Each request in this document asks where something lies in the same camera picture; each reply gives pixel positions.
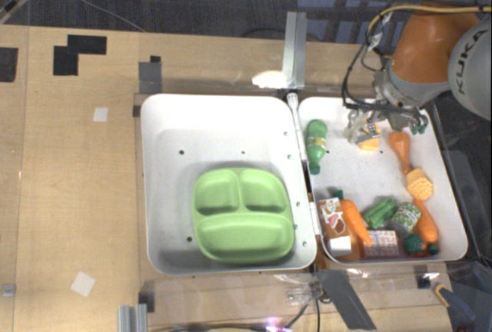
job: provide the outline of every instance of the green divided plate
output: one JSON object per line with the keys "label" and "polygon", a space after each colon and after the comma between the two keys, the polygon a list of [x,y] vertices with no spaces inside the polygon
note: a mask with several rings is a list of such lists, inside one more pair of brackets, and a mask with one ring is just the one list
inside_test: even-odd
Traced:
{"label": "green divided plate", "polygon": [[271,172],[222,168],[193,188],[193,224],[201,252],[228,264],[260,264],[286,255],[294,222],[284,184]]}

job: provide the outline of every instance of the orange carrot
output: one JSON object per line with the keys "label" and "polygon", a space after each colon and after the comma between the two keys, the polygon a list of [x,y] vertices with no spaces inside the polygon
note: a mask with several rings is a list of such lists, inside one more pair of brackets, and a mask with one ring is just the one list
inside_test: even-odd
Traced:
{"label": "orange carrot", "polygon": [[341,210],[344,212],[344,219],[354,230],[355,234],[366,244],[371,245],[372,239],[362,219],[361,213],[351,200],[340,201]]}
{"label": "orange carrot", "polygon": [[431,215],[424,206],[424,202],[421,200],[414,200],[414,204],[417,208],[421,210],[421,218],[418,219],[415,225],[415,231],[421,235],[422,239],[427,243],[435,243],[438,238],[437,227],[432,220]]}

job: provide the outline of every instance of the green bottle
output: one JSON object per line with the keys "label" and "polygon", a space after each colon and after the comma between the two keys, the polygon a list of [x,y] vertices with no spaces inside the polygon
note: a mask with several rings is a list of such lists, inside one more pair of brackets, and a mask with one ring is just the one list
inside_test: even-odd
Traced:
{"label": "green bottle", "polygon": [[326,153],[326,124],[321,120],[310,121],[306,130],[306,152],[309,160],[309,172],[320,173],[320,160]]}

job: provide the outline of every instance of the toy food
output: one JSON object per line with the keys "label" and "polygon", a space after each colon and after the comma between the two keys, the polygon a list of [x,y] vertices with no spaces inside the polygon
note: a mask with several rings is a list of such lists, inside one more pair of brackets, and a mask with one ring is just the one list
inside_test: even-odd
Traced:
{"label": "toy food", "polygon": [[320,173],[320,161],[326,154],[326,124],[321,120],[310,121],[306,130],[306,153],[309,161],[309,172]]}
{"label": "toy food", "polygon": [[[380,134],[381,130],[376,123],[374,123],[374,127],[376,128],[376,132]],[[379,149],[379,138],[380,137],[376,137],[367,139],[366,141],[362,141],[359,144],[359,148],[361,148],[363,151],[376,151]]]}
{"label": "toy food", "polygon": [[377,230],[393,217],[396,210],[397,202],[385,198],[362,214],[362,217],[372,230]]}
{"label": "toy food", "polygon": [[351,253],[337,257],[337,259],[340,261],[359,261],[361,259],[361,246],[359,245],[359,237],[357,236],[357,234],[355,234],[354,230],[349,224],[347,224],[347,229],[351,238]]}
{"label": "toy food", "polygon": [[424,239],[424,241],[428,244],[435,244],[439,238],[439,235],[437,233],[437,227],[434,220],[432,220],[431,215],[424,206],[424,202],[419,199],[414,199],[414,204],[421,210],[422,213],[421,218],[415,225],[415,231],[420,234],[422,239]]}
{"label": "toy food", "polygon": [[398,239],[394,231],[368,231],[372,244],[361,244],[361,255],[366,258],[398,257]]}
{"label": "toy food", "polygon": [[433,185],[421,168],[407,174],[407,190],[413,198],[425,201],[432,195]]}
{"label": "toy food", "polygon": [[421,210],[410,202],[402,202],[391,218],[390,226],[401,238],[406,238],[421,218]]}
{"label": "toy food", "polygon": [[359,210],[351,200],[340,201],[341,210],[344,212],[345,220],[354,233],[366,244],[372,244],[372,239]]}
{"label": "toy food", "polygon": [[405,239],[405,253],[408,255],[421,256],[425,254],[427,245],[419,234],[408,235]]}
{"label": "toy food", "polygon": [[344,220],[338,198],[330,198],[317,203],[323,231],[326,234],[326,245],[331,255],[338,257],[351,253],[351,239]]}
{"label": "toy food", "polygon": [[392,131],[389,141],[401,160],[401,171],[407,177],[408,192],[412,197],[426,201],[432,195],[433,185],[421,168],[413,169],[410,164],[410,136],[403,131]]}

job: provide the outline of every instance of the wooden countertop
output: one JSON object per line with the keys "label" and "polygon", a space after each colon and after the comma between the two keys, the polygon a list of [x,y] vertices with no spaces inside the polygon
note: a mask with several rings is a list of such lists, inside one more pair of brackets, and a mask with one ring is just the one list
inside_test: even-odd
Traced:
{"label": "wooden countertop", "polygon": [[[106,36],[107,54],[80,55],[78,77],[53,76],[53,46],[67,45],[68,34]],[[15,82],[0,83],[0,283],[16,285],[14,297],[0,297],[0,330],[114,331],[118,306],[135,306],[145,281],[158,277],[169,292],[193,284],[153,271],[141,239],[132,117],[138,63],[161,56],[163,79],[191,90],[212,83],[253,92],[252,75],[281,69],[283,46],[249,38],[0,26],[0,47],[19,49]],[[337,90],[356,48],[308,43],[307,83]],[[370,83],[367,71],[354,72],[354,90]],[[101,107],[108,108],[108,120],[94,122]],[[446,281],[443,264],[428,270]],[[71,290],[79,272],[95,279],[87,297]],[[413,269],[374,273],[382,290],[363,280],[354,286],[379,330],[449,330],[444,307],[412,285]],[[261,288],[250,285],[245,299],[261,300]],[[210,291],[204,288],[202,301]],[[184,303],[193,295],[181,290],[174,298]],[[149,314],[149,323],[177,317],[182,303]],[[346,330],[334,306],[323,306],[322,330]],[[197,312],[224,319],[224,309]],[[295,330],[315,329],[313,309],[308,313]]]}

